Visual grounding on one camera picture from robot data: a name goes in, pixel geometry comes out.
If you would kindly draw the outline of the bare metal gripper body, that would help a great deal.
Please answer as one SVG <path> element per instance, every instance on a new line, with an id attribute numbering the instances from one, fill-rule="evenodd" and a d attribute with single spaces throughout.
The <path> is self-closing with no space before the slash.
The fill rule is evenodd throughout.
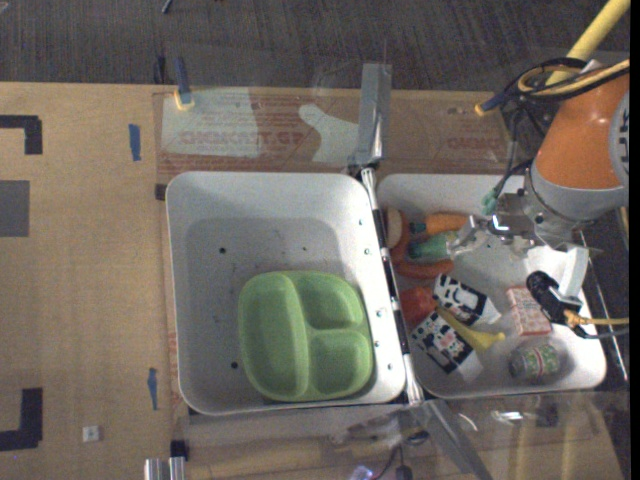
<path id="1" fill-rule="evenodd" d="M 527 254 L 545 242 L 537 235 L 534 221 L 523 208 L 525 197 L 520 193 L 504 193 L 490 218 L 490 232 L 507 245 L 513 254 Z"/>

